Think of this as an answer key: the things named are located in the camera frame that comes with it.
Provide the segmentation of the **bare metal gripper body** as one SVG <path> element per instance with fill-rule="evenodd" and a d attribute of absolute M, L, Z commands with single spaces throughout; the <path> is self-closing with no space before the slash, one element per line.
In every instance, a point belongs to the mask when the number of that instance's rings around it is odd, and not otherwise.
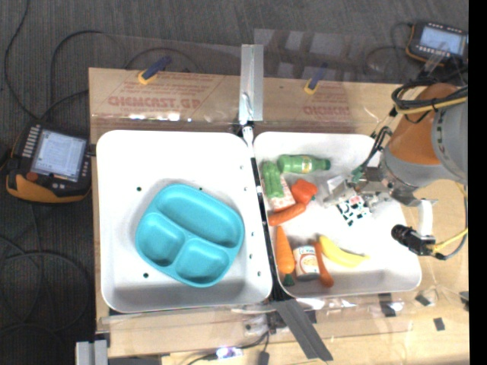
<path fill-rule="evenodd" d="M 377 201 L 395 200 L 406 207 L 416 207 L 417 187 L 403 182 L 386 167 L 359 167 L 353 173 L 353 189 Z"/>

